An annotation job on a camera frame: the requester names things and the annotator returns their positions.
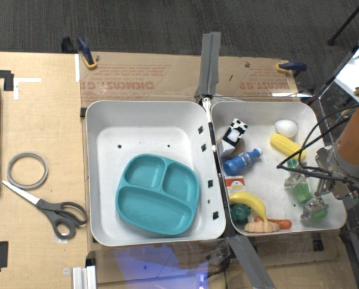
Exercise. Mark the green broccoli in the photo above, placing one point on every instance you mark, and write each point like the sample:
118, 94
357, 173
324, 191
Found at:
239, 214

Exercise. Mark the teal divided plate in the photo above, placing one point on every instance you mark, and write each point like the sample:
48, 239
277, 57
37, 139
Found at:
155, 203

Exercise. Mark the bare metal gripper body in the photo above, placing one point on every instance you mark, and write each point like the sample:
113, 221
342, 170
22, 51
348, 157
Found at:
339, 184

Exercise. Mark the yellow corn cob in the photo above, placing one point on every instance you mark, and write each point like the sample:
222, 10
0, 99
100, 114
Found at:
285, 144

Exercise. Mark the orange sausage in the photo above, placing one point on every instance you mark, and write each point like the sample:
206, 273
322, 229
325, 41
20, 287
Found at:
283, 223

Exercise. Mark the brown cardboard board red print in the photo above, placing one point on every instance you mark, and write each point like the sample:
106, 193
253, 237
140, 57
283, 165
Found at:
155, 80

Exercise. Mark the grey tape roll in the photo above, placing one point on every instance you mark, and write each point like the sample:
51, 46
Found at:
11, 173

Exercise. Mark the white plastic tray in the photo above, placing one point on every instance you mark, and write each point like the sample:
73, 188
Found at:
113, 122
267, 176

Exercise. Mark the tan bread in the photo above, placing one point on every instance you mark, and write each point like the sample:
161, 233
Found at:
261, 227

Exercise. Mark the red and white carton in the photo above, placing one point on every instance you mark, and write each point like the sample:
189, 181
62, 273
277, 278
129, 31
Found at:
235, 185

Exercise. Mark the blue plastic bottle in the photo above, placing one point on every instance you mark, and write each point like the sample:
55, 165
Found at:
239, 162

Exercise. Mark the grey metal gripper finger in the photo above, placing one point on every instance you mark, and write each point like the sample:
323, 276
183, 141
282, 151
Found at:
293, 181
311, 206

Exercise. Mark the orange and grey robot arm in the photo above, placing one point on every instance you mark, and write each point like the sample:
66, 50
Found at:
352, 137

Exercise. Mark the yellow banana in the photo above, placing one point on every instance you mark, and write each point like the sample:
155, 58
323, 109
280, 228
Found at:
251, 202

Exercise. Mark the black and white milk carton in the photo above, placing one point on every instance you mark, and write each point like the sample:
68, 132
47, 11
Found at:
234, 134

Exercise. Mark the white egg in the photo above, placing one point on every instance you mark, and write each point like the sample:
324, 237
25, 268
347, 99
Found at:
285, 128

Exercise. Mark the green clear plastic bottle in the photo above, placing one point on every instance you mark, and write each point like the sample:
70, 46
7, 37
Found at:
303, 193

